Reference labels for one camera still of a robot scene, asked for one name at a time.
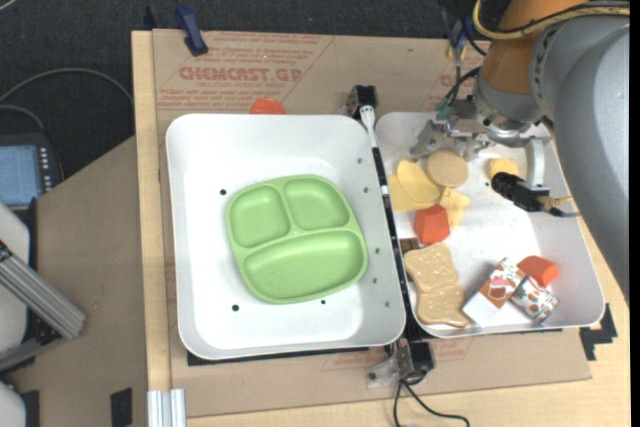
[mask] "small carton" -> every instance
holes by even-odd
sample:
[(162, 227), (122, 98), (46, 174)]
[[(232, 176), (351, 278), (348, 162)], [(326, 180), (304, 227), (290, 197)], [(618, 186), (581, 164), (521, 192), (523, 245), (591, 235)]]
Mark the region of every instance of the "small carton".
[(511, 298), (525, 276), (515, 263), (503, 259), (465, 303), (462, 311), (480, 326), (486, 326)]

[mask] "white tray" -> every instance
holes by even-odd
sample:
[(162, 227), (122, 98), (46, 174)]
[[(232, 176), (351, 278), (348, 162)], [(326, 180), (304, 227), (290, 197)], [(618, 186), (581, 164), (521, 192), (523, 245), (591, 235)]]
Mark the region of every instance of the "white tray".
[[(394, 174), (398, 162), (409, 156), (409, 149), (428, 120), (435, 113), (390, 113), (376, 125), (376, 135), (387, 175)], [(541, 125), (525, 135), (546, 139), (544, 147), (544, 185), (552, 197), (568, 196), (560, 164), (549, 132)], [(587, 326), (598, 322), (604, 313), (604, 299), (589, 251), (577, 218), (557, 218), (543, 212), (528, 213), (494, 192), (489, 185), (488, 163), (507, 157), (524, 173), (526, 155), (523, 149), (496, 145), (483, 150), (468, 163), (469, 178), (456, 190), (471, 199), (460, 225), (444, 241), (451, 249), (459, 283), (468, 298), (491, 269), (504, 257), (520, 260), (529, 255), (543, 256), (558, 265), (560, 277), (550, 286), (559, 300), (552, 315), (539, 325), (517, 306), (507, 303), (492, 323), (481, 328), (475, 324), (455, 328), (443, 324), (418, 323), (437, 337), (460, 337), (488, 333), (505, 333), (539, 329)], [(394, 212), (399, 238), (415, 237), (413, 212)], [(412, 305), (416, 291), (409, 282)]]
[[(358, 122), (340, 115), (187, 114), (171, 124), (166, 143), (179, 332), (193, 354), (214, 360), (370, 347), (402, 334), (393, 249)], [(347, 198), (367, 245), (367, 270), (322, 300), (266, 303), (242, 280), (225, 208), (248, 185), (307, 173), (331, 180)]]

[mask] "yellow cheese slice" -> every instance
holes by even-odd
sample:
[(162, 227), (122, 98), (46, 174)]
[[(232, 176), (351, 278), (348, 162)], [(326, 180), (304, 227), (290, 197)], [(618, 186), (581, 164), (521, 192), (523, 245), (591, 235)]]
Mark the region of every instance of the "yellow cheese slice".
[(440, 196), (440, 189), (434, 184), (417, 162), (403, 159), (396, 170), (398, 182), (407, 195), (417, 203), (432, 203)]
[(469, 206), (469, 203), (471, 203), (471, 199), (464, 194), (460, 194), (458, 191), (446, 187), (442, 191), (438, 203), (447, 211), (449, 226), (455, 228), (460, 224), (460, 221), (462, 221), (464, 211), (467, 206)]
[(500, 172), (520, 176), (518, 172), (518, 164), (516, 164), (513, 160), (509, 160), (504, 157), (491, 159), (489, 161), (489, 178), (493, 178), (497, 173)]
[(387, 184), (389, 186), (389, 196), (391, 196), (391, 207), (394, 212), (415, 212), (433, 205), (433, 203), (417, 203), (413, 201), (400, 186), (396, 175), (389, 175)]

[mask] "yellow cable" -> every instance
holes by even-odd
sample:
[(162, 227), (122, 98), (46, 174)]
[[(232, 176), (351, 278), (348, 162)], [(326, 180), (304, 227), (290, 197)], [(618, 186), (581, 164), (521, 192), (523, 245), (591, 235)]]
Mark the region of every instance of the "yellow cable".
[(534, 22), (528, 23), (527, 25), (523, 25), (521, 27), (516, 27), (514, 29), (509, 30), (501, 30), (501, 29), (487, 29), (482, 22), (480, 21), (480, 10), (482, 8), (482, 4), (486, 0), (477, 0), (475, 6), (473, 7), (473, 23), (475, 25), (476, 30), (491, 39), (517, 39), (523, 36), (529, 36), (530, 34), (546, 29), (550, 25), (556, 24), (558, 22), (562, 22), (565, 20), (569, 20), (571, 18), (577, 18), (579, 16), (588, 16), (588, 15), (613, 15), (613, 16), (630, 16), (630, 8), (628, 5), (598, 5), (598, 4), (581, 4), (578, 6), (571, 7), (569, 9), (565, 9), (564, 11), (559, 11), (557, 13), (553, 13), (549, 16), (541, 18), (540, 20), (536, 20)]

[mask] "screen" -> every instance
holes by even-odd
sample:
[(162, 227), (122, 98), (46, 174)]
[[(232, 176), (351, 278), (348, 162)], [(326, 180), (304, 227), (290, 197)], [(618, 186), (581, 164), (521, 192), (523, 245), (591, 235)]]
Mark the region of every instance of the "screen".
[(35, 146), (0, 146), (0, 199), (7, 206), (29, 206), (42, 195)]

